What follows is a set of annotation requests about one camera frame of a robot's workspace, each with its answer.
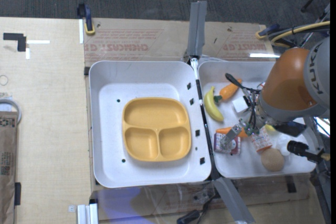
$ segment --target yellow cable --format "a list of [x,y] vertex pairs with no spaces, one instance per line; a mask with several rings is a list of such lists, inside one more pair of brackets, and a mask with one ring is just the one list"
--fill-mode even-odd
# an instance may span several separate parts
[[311,28],[316,28],[316,27],[325,26],[325,25],[330,25],[330,21],[315,23],[315,24],[311,24],[311,25],[306,25],[306,26],[294,29],[293,31],[292,30],[287,31],[287,32],[273,38],[271,40],[271,42],[274,43],[275,41],[279,40],[280,38],[287,37],[289,35],[296,34],[298,32],[305,31],[305,30],[308,30],[308,29],[311,29]]

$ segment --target qr code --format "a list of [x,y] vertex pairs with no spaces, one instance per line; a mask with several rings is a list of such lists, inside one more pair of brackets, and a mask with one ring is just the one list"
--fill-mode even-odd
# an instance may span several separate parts
[[10,175],[10,171],[11,171],[11,167],[10,166],[1,166],[0,175],[9,176]]

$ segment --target brown paper bag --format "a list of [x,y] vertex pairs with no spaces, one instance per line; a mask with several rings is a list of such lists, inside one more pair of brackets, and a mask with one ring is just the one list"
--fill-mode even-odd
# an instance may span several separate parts
[[14,223],[17,112],[0,111],[0,223]]

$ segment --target white plastic tray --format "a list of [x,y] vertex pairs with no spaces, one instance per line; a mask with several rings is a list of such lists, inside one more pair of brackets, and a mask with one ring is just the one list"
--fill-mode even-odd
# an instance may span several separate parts
[[[237,79],[241,78],[244,86],[255,89],[261,82],[264,82],[267,79],[273,65],[274,62],[204,62],[198,69],[202,94],[204,96],[211,86],[214,86],[215,94],[218,95],[220,89],[230,83],[225,78],[225,73],[230,73]],[[220,103],[218,108],[224,116],[223,123],[213,120],[206,114],[212,141],[216,129],[230,127],[239,122],[232,101],[243,95],[242,90],[239,89],[230,100]],[[273,147],[276,146],[277,138],[281,134],[282,133],[273,131],[269,135]],[[288,136],[288,138],[307,144],[307,140],[302,134],[298,137]],[[261,153],[255,151],[249,138],[243,138],[241,143],[241,153],[239,155],[231,156],[229,154],[215,152],[214,157],[219,173],[228,178],[309,173],[316,167],[316,164],[308,161],[307,158],[291,153],[289,156],[285,157],[285,165],[281,171],[270,172],[263,167],[260,160],[260,154]]]
[[[90,68],[89,81],[93,169],[102,186],[192,183],[209,176],[206,135],[189,65],[178,61],[100,61]],[[122,111],[128,101],[140,97],[174,98],[186,107],[192,134],[187,156],[171,162],[143,162],[128,154],[122,138]]]

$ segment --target light wood surface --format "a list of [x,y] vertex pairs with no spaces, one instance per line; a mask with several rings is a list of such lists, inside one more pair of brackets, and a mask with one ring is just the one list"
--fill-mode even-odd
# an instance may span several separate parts
[[22,110],[16,181],[21,205],[16,223],[76,223],[69,205],[88,204],[91,194],[86,87],[79,21],[0,18],[2,33],[22,33],[30,59],[17,42],[0,39],[0,74]]

